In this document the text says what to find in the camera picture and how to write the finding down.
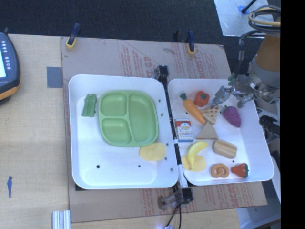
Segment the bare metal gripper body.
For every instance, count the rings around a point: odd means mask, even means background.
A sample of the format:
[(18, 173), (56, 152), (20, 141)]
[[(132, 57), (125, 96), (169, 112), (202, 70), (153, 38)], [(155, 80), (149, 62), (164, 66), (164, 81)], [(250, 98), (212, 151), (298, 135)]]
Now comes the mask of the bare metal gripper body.
[(264, 83), (257, 76), (238, 75), (231, 80), (232, 94), (237, 97), (243, 94), (254, 94), (254, 99), (265, 102), (276, 102), (279, 100), (279, 88), (274, 88)]

